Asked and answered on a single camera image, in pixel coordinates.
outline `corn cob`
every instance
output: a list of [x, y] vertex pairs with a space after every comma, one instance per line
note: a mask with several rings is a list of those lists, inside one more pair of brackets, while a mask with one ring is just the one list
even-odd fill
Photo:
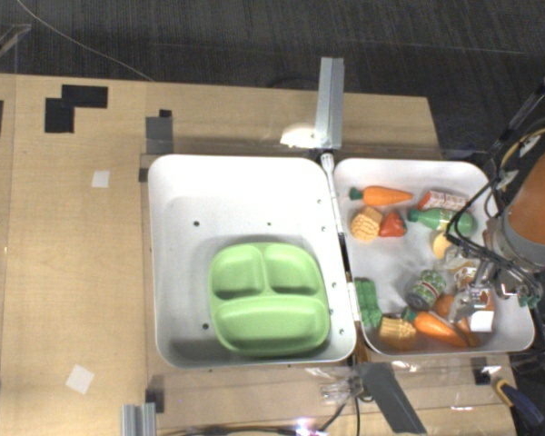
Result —
[[381, 318], [380, 340], [398, 349], [409, 351], [416, 344], [416, 329], [402, 318]]
[[351, 231], [353, 237], [367, 243], [372, 241], [378, 236], [382, 218], [382, 214], [374, 208], [363, 207], [352, 220]]

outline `green bottle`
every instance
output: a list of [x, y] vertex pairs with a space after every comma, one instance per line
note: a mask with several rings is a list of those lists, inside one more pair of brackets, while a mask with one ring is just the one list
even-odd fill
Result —
[[[455, 214], [456, 212], [453, 210], [444, 210], [442, 208], [431, 208], [424, 212], [412, 208], [408, 211], [408, 221], [420, 222], [437, 231], [445, 231], [446, 226], [448, 226]], [[475, 229], [476, 221], [472, 218], [472, 215], [463, 213], [458, 221], [458, 230], [461, 234], [468, 236], [474, 233]]]

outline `toy food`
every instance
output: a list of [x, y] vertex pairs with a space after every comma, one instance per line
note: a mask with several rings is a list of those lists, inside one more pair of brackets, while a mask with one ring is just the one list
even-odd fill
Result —
[[432, 251], [434, 252], [434, 256], [438, 260], [442, 260], [444, 258], [444, 254], [446, 253], [446, 249], [448, 249], [451, 245], [452, 243], [446, 239], [446, 235], [444, 233], [438, 233], [432, 242]]
[[[453, 210], [444, 210], [442, 208], [431, 208], [425, 212], [412, 208], [408, 211], [408, 220], [420, 222], [437, 231], [445, 231], [446, 226], [448, 226], [455, 214], [456, 212]], [[476, 229], [476, 222], [472, 215], [463, 213], [458, 221], [458, 229], [465, 236], [472, 234]]]
[[462, 265], [454, 266], [449, 271], [454, 276], [454, 282], [458, 290], [466, 289], [468, 285], [474, 281], [477, 272], [478, 264], [470, 259], [463, 259]]
[[451, 306], [454, 302], [454, 296], [452, 294], [441, 295], [434, 304], [434, 311], [438, 313], [442, 318], [447, 318], [451, 312]]
[[378, 306], [378, 294], [375, 291], [375, 282], [371, 280], [355, 280], [355, 291], [362, 313], [363, 324], [370, 324], [374, 328], [380, 326], [382, 311]]
[[431, 208], [444, 208], [446, 210], [459, 211], [466, 205], [466, 199], [449, 193], [437, 193], [428, 191], [418, 202], [418, 210], [429, 210]]
[[389, 212], [380, 227], [380, 237], [402, 237], [408, 229], [397, 212]]
[[381, 206], [393, 205], [394, 203], [405, 202], [413, 197], [412, 193], [397, 191], [379, 185], [373, 185], [363, 189], [363, 192], [352, 187], [349, 191], [349, 198], [352, 200], [363, 199], [366, 205]]
[[434, 270], [424, 270], [418, 281], [414, 282], [406, 292], [406, 302], [414, 310], [429, 310], [442, 294], [446, 282]]
[[[452, 302], [454, 302], [454, 296], [452, 294], [443, 294], [434, 304], [434, 311], [442, 318], [447, 318], [451, 310]], [[481, 343], [479, 337], [471, 331], [471, 327], [469, 326], [466, 317], [462, 317], [455, 325], [464, 334], [469, 347], [477, 347]]]
[[403, 309], [401, 317], [413, 324], [417, 331], [432, 339], [446, 342], [454, 347], [468, 347], [468, 343], [466, 343], [454, 328], [431, 313], [416, 312], [411, 308], [406, 307]]
[[383, 317], [380, 340], [399, 351], [409, 351], [416, 344], [416, 329], [402, 318]]
[[374, 208], [363, 207], [352, 220], [351, 231], [353, 237], [367, 243], [372, 241], [378, 236], [382, 218], [382, 214]]

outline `metal bracket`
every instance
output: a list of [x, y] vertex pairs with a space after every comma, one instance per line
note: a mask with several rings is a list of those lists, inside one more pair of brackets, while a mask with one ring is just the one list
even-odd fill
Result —
[[317, 115], [313, 132], [317, 148], [338, 149], [342, 146], [344, 78], [345, 67], [342, 58], [321, 59]]
[[356, 365], [355, 369], [393, 432], [426, 434], [426, 429], [396, 380], [389, 363], [367, 362]]
[[122, 436], [156, 436], [155, 404], [124, 405], [121, 409]]
[[0, 37], [0, 58], [13, 46], [18, 44], [30, 32], [31, 25], [13, 25]]

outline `toy corn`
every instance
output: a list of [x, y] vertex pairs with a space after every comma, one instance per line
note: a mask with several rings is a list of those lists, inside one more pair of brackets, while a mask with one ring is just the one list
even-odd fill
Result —
[[380, 232], [382, 218], [382, 214], [374, 208], [363, 207], [352, 220], [351, 231], [353, 237], [367, 243], [372, 241]]

